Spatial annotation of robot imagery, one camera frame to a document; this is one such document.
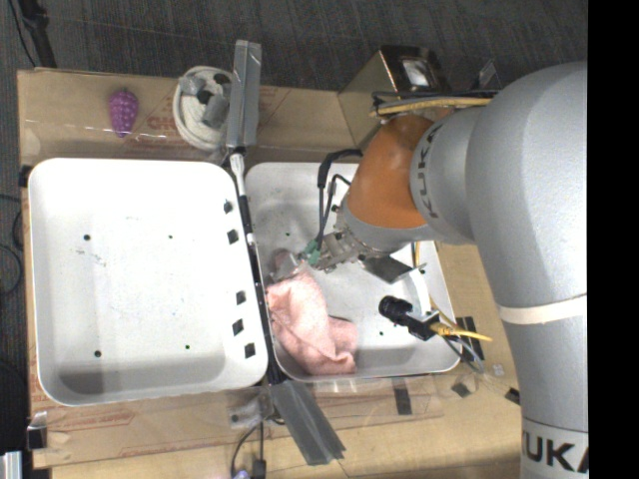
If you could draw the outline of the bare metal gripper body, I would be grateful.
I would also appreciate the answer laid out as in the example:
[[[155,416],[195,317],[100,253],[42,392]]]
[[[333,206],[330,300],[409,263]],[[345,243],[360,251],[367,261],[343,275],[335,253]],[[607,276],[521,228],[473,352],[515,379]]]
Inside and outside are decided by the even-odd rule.
[[[347,232],[335,232],[312,239],[298,254],[311,268],[326,273],[339,265],[363,260],[370,249]]]

